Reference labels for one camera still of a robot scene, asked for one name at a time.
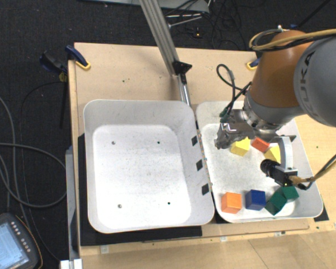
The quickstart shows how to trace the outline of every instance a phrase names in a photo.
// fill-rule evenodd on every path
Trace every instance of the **orange block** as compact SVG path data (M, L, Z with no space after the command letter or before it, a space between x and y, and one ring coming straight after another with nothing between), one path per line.
M270 144L266 141L263 141L261 138L256 137L254 138L253 142L251 143L251 146L256 148L257 150L261 152L265 152Z
M239 210L241 210L241 194L226 192L222 197L222 211L235 214Z

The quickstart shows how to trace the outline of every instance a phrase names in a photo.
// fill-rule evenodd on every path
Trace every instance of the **yellow block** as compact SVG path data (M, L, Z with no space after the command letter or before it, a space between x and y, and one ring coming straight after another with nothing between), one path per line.
M271 147L266 153L264 153L264 156L266 159L271 159L278 163L281 163L279 146Z
M250 140L248 137L241 141L236 141L231 145L230 151L233 154L244 156L250 148Z

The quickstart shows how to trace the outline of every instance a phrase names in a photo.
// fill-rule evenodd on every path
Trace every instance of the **wooden table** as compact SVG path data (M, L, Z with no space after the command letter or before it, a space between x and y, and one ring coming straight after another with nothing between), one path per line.
M72 145L78 208L78 136L84 133L83 108L94 99L179 100L176 79L169 76L157 47L75 43L91 63L85 71L69 61ZM192 108L204 101L230 100L231 89L217 76L226 64L243 87L254 71L246 63L254 52L177 49L193 65L187 73ZM336 153L336 128L308 116L295 119L312 171ZM80 246L84 268L336 268L336 166L318 181L329 220L272 220L202 226L201 238Z

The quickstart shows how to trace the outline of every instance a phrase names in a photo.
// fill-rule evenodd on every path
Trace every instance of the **blue block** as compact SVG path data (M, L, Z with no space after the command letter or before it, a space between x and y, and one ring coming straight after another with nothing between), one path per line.
M251 210L261 210L267 204L265 191L252 189L245 195L245 208Z

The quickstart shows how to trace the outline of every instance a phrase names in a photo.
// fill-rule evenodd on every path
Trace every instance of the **green block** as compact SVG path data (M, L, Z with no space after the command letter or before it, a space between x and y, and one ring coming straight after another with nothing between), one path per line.
M281 195L279 191L275 191L275 193L267 202L265 209L269 211L272 215L276 215L284 207L286 202L287 200L285 196Z
M286 186L280 187L277 192L279 192L282 196L284 196L287 202L294 201L298 198L298 193L296 191L295 186Z

